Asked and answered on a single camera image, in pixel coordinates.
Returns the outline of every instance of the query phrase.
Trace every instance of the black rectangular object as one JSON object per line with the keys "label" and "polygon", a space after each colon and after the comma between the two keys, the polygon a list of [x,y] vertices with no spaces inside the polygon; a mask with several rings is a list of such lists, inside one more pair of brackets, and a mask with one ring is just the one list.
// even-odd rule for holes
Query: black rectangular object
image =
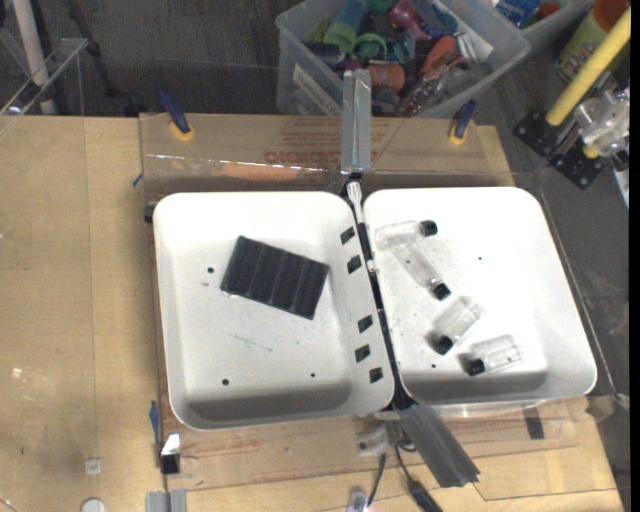
{"label": "black rectangular object", "polygon": [[238,237],[220,288],[313,320],[329,266]]}

